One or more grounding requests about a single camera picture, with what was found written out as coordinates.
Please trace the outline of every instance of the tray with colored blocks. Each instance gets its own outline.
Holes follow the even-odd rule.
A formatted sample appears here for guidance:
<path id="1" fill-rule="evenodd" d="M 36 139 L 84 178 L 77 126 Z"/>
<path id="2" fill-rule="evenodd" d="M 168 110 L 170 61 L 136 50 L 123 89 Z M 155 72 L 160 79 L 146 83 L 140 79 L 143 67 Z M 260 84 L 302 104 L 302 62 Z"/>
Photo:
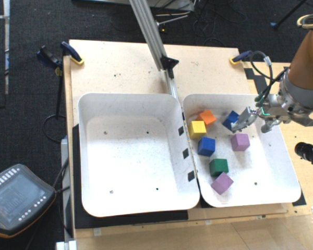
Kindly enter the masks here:
<path id="1" fill-rule="evenodd" d="M 255 95 L 191 94 L 183 100 L 200 192 L 213 207 L 291 203 L 300 186 L 279 126 L 262 133 L 264 121 L 233 133 Z"/>

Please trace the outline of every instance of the robotic hand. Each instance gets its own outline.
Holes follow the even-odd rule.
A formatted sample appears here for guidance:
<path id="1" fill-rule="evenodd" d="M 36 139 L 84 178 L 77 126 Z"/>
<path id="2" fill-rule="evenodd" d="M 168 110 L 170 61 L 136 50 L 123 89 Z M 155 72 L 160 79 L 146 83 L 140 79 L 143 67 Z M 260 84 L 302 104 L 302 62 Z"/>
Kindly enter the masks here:
<path id="1" fill-rule="evenodd" d="M 264 120 L 264 125 L 261 127 L 263 133 L 271 131 L 275 125 L 291 121 L 305 127 L 313 126 L 313 119 L 310 118 L 310 114 L 313 113 L 313 24 L 306 23 L 310 19 L 313 19 L 313 15 L 298 19 L 297 25 L 303 29 L 309 29 L 309 32 L 296 52 L 291 65 L 275 79 L 272 77 L 269 57 L 259 51 L 248 52 L 250 62 L 256 70 L 252 57 L 254 54 L 263 56 L 263 60 L 270 68 L 270 83 L 256 97 L 257 109 L 250 109 L 247 106 L 239 115 L 238 120 L 232 124 L 233 133 L 251 125 L 258 117 Z M 277 94 L 270 94 L 271 86 L 276 81 L 280 83 L 279 91 Z"/>

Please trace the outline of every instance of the wooden table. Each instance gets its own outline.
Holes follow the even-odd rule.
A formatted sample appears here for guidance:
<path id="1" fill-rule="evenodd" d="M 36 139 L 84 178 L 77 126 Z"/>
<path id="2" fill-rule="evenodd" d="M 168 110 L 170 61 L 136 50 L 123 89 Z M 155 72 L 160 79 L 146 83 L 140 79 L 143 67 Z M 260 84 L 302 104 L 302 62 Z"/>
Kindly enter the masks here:
<path id="1" fill-rule="evenodd" d="M 88 92 L 167 93 L 164 74 L 157 71 L 147 44 L 71 40 L 85 59 L 82 66 L 64 57 L 64 82 L 70 171 L 72 127 L 78 124 L 77 102 Z M 179 60 L 174 68 L 180 102 L 190 93 L 257 93 L 242 63 L 232 66 L 236 48 L 165 45 Z M 268 73 L 264 63 L 257 63 Z M 288 64 L 273 64 L 276 76 Z M 273 86 L 276 92 L 278 84 Z M 313 144 L 313 127 L 280 125 L 307 204 L 201 208 L 188 211 L 188 221 L 74 229 L 78 249 L 313 249 L 313 165 L 294 153 L 298 142 Z M 74 210 L 73 184 L 71 203 Z"/>

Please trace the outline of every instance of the yellow cube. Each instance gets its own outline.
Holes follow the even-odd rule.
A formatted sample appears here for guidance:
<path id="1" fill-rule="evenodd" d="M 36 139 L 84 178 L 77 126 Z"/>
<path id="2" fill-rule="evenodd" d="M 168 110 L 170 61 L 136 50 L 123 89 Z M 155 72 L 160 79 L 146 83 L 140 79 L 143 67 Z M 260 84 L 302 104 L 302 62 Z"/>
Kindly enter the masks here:
<path id="1" fill-rule="evenodd" d="M 191 139 L 200 139 L 207 132 L 202 120 L 193 120 L 188 126 L 188 131 Z"/>

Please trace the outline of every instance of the green cube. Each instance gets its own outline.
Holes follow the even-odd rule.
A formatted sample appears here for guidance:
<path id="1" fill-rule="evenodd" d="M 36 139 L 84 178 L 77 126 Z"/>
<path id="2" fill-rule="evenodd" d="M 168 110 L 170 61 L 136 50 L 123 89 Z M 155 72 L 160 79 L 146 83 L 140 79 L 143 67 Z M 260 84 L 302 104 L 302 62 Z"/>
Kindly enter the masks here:
<path id="1" fill-rule="evenodd" d="M 228 173 L 227 159 L 215 158 L 210 162 L 210 174 L 218 177 L 221 173 Z"/>

